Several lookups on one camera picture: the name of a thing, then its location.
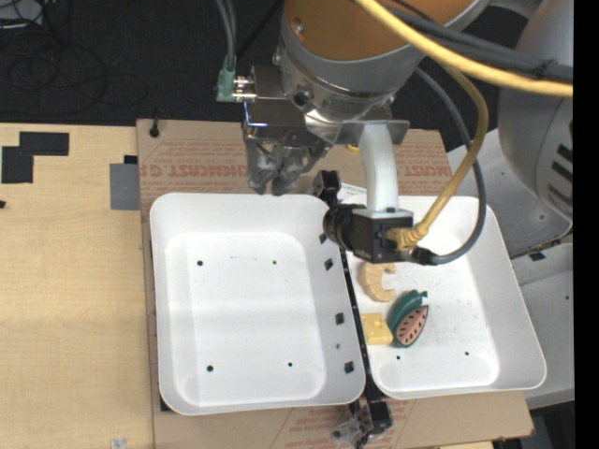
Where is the black cylinder on white bracket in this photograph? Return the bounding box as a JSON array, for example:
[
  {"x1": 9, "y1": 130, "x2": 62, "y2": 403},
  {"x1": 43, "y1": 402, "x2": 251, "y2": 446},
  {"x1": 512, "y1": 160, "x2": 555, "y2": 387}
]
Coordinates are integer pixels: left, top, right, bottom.
[{"x1": 321, "y1": 119, "x2": 416, "y2": 265}]

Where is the black block with thin wires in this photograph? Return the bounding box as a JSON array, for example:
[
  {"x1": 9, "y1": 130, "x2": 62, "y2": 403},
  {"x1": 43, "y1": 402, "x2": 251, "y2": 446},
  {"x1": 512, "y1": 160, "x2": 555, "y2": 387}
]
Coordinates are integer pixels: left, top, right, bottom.
[
  {"x1": 312, "y1": 169, "x2": 343, "y2": 201},
  {"x1": 366, "y1": 399, "x2": 395, "y2": 435}
]

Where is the green and pink watermelon slice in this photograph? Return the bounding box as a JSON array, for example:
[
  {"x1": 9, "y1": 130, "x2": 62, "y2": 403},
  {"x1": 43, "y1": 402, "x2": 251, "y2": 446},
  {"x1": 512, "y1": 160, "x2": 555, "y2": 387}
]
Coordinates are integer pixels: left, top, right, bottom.
[{"x1": 386, "y1": 289, "x2": 431, "y2": 349}]

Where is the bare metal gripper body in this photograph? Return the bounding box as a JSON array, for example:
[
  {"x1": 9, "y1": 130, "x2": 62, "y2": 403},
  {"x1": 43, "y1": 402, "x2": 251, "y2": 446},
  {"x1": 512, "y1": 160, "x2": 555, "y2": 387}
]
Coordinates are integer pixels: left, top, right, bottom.
[{"x1": 241, "y1": 65, "x2": 395, "y2": 159}]

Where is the white plastic tray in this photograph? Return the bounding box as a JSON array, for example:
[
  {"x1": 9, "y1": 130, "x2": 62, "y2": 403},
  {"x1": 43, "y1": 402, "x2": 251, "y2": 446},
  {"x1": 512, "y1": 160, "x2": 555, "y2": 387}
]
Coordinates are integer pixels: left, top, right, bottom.
[
  {"x1": 343, "y1": 194, "x2": 548, "y2": 401},
  {"x1": 149, "y1": 192, "x2": 368, "y2": 417}
]

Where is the brown cardboard board, red print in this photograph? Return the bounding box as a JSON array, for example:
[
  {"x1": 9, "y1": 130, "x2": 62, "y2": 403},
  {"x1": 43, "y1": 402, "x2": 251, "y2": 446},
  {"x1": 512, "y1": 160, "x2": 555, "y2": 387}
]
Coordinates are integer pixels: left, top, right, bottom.
[{"x1": 135, "y1": 118, "x2": 535, "y2": 449}]

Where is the beige toy croissant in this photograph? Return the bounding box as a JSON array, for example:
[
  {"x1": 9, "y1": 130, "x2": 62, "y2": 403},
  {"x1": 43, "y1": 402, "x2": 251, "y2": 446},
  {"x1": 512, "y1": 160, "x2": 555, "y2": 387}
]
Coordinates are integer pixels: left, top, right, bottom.
[{"x1": 358, "y1": 260, "x2": 399, "y2": 304}]

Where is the yellow toy cheese wedge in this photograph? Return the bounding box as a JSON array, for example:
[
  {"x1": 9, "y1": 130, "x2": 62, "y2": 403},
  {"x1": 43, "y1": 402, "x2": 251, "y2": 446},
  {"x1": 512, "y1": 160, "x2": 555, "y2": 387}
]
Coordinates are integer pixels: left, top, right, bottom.
[{"x1": 359, "y1": 312, "x2": 395, "y2": 347}]

